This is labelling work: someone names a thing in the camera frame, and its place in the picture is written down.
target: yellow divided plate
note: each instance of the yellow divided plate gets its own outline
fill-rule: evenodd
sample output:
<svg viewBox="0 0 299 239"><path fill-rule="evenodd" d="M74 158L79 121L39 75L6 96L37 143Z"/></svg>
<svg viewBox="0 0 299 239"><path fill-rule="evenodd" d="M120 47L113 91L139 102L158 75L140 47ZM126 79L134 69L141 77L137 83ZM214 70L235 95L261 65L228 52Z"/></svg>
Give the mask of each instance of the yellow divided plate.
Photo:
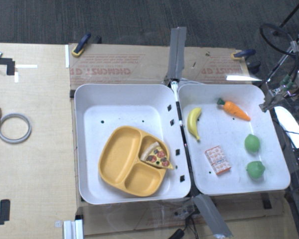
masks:
<svg viewBox="0 0 299 239"><path fill-rule="evenodd" d="M102 179L113 187L139 197L155 193L166 169L145 164L140 157L156 141L169 159L168 148L155 136L132 126L117 128L105 144L99 160Z"/></svg>

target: small box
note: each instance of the small box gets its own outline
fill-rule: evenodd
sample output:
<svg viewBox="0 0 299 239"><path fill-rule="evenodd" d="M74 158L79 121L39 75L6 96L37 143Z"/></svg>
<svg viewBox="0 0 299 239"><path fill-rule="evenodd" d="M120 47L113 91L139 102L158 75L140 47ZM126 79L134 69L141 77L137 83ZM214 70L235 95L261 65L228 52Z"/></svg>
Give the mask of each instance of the small box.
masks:
<svg viewBox="0 0 299 239"><path fill-rule="evenodd" d="M228 171L231 168L231 165L220 146L208 149L205 151L205 154L217 175Z"/></svg>

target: gray ring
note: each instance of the gray ring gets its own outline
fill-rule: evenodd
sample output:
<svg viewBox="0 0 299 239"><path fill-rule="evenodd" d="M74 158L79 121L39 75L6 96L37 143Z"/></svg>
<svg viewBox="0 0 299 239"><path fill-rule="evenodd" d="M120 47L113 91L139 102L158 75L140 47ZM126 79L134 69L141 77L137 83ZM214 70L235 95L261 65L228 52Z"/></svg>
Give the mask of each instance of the gray ring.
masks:
<svg viewBox="0 0 299 239"><path fill-rule="evenodd" d="M1 133L1 126L2 126L2 124L3 124L7 119L9 119L9 118L20 118L20 119L24 120L24 121L27 123L27 125L28 125L28 131L27 131L27 133L26 133L23 137L21 137L21 138L19 138L19 139L9 139L9 138L5 137L5 136ZM32 129L32 126L31 126L30 120L29 120L25 115L23 115L23 114L18 114L18 113L7 114L7 115L3 116L3 117L1 118L1 120L0 120L0 138L1 138L3 141L7 142L7 143L21 143L21 142L24 142L24 141L27 140L28 137L30 136L30 134L31 134L31 129Z"/></svg>

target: white plastic container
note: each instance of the white plastic container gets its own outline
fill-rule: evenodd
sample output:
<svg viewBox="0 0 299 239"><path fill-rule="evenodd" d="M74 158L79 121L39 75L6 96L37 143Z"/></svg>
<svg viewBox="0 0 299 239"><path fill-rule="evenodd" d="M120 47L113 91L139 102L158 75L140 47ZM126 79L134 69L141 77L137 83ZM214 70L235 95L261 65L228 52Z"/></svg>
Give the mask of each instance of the white plastic container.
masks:
<svg viewBox="0 0 299 239"><path fill-rule="evenodd" d="M183 85L179 88L185 135L194 180L197 188L207 195L283 190L290 184L290 173L282 153L269 111L262 112L263 92L253 85ZM250 121L234 118L217 105L219 98L232 101L245 111ZM197 122L200 141L187 128L189 112L201 107ZM250 153L244 141L248 134L260 139L260 149ZM224 151L231 169L216 175L205 151L216 146ZM251 161L262 161L265 172L260 179L251 179L246 166Z"/></svg>
<svg viewBox="0 0 299 239"><path fill-rule="evenodd" d="M179 199L189 193L187 159L171 89L164 85L86 84L76 90L74 100L79 190L86 202L97 205ZM166 171L159 189L148 197L114 188L99 174L98 162L108 138L124 125L156 136L169 148L175 169Z"/></svg>

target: toy food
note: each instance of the toy food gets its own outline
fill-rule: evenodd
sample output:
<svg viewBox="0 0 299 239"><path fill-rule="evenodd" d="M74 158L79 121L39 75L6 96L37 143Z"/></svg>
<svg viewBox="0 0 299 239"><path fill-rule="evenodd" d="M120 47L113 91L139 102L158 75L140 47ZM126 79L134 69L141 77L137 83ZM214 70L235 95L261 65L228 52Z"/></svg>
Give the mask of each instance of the toy food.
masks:
<svg viewBox="0 0 299 239"><path fill-rule="evenodd" d="M224 110L228 113L230 113L231 115L234 115L238 118L241 118L243 120L247 120L250 121L250 117L242 110L240 109L236 104L234 104L231 101L224 101L221 98L218 99L217 102L218 105L223 105L224 106Z"/></svg>
<svg viewBox="0 0 299 239"><path fill-rule="evenodd" d="M157 141L152 143L142 153L140 160L154 167L174 169L173 165L167 159L166 153L163 151L163 149Z"/></svg>
<svg viewBox="0 0 299 239"><path fill-rule="evenodd" d="M245 148L248 151L256 152L260 147L259 138L253 134L249 134L245 139Z"/></svg>
<svg viewBox="0 0 299 239"><path fill-rule="evenodd" d="M253 179L259 179L264 174L265 169L261 161L252 161L247 165L247 172Z"/></svg>
<svg viewBox="0 0 299 239"><path fill-rule="evenodd" d="M217 175L228 171L231 168L231 165L220 146L208 149L205 151L205 154Z"/></svg>
<svg viewBox="0 0 299 239"><path fill-rule="evenodd" d="M200 114L201 114L201 108L196 107L190 111L187 117L188 132L190 132L193 136L195 136L197 141L200 139L197 131L197 119L200 116Z"/></svg>

